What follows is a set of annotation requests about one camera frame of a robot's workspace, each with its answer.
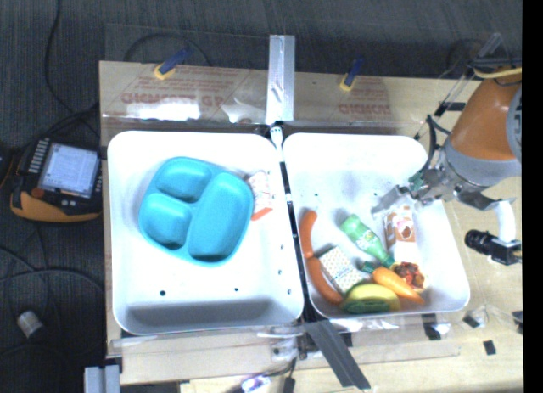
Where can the brown cardboard board red print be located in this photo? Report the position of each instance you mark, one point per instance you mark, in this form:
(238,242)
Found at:
(237,355)

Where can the blue divided plate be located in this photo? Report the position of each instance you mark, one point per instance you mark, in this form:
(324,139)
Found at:
(212,217)

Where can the orange and white carton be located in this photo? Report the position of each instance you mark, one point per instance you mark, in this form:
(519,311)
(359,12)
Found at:
(401,226)

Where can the white and orange packet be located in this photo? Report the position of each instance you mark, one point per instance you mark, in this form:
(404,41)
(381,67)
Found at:
(261,189)

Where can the white plastic tray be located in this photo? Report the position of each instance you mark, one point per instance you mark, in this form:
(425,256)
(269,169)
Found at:
(199,298)
(352,170)

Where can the orange sausage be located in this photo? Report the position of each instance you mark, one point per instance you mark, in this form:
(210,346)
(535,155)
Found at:
(308,230)

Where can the green plastic bottle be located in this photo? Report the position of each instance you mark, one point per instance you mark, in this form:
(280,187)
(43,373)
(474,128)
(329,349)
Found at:
(360,232)

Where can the white dotted carton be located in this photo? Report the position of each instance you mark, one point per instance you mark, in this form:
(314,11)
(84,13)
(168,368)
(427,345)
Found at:
(339,270)

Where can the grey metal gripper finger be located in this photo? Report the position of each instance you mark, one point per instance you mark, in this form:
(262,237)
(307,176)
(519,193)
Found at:
(388,201)

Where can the orange carrot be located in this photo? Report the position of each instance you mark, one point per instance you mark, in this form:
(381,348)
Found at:
(396,283)

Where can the red and brown pizza slice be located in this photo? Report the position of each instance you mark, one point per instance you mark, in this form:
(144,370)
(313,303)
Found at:
(410,274)

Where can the small silver can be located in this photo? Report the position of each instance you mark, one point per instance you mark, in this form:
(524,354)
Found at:
(29,323)

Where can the black cylinder on white bracket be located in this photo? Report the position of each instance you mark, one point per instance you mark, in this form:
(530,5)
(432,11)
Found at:
(494,245)

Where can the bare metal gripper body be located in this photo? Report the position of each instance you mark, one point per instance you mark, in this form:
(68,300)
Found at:
(437,187)

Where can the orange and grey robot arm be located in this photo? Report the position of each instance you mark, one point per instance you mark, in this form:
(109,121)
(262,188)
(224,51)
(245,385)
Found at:
(481,128)

